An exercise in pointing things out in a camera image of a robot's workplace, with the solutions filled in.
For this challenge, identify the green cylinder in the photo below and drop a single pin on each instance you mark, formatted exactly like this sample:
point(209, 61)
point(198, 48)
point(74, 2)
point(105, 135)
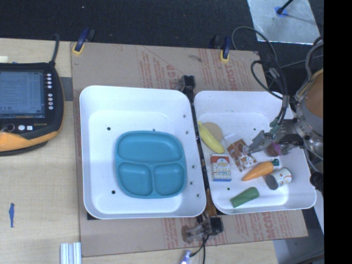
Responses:
point(244, 197)

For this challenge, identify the red and white carton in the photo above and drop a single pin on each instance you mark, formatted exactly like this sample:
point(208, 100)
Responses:
point(220, 168)

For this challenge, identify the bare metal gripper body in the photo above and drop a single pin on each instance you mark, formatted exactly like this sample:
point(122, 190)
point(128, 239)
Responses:
point(291, 132)

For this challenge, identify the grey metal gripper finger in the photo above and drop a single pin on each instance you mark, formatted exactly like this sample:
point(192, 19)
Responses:
point(289, 148)
point(259, 143)

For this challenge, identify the purple grapes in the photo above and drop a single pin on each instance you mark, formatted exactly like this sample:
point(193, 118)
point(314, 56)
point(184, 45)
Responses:
point(272, 149)

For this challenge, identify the beige round biscuit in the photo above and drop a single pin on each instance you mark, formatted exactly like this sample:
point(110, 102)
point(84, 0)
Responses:
point(217, 129)

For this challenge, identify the yellow banana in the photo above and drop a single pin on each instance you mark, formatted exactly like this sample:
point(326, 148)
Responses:
point(211, 140)

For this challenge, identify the brown and white carton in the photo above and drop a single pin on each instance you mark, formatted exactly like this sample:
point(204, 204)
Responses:
point(239, 154)

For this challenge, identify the blue divided plate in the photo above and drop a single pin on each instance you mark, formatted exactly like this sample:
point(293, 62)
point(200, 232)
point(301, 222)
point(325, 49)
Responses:
point(149, 164)

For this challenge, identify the white plastic tray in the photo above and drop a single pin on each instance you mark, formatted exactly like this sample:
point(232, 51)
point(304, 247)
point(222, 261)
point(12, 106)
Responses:
point(137, 106)
point(236, 106)

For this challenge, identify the brown cardboard board red print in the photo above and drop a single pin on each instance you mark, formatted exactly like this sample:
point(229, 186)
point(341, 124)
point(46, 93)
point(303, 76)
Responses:
point(115, 65)

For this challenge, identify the orange carrot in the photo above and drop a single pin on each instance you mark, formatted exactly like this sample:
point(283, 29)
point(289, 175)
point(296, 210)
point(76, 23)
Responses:
point(258, 170)

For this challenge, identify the white can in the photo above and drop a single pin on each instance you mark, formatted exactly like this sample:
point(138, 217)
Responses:
point(281, 177)

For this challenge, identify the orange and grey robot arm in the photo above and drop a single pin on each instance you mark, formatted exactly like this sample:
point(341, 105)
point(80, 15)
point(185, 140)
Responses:
point(313, 109)

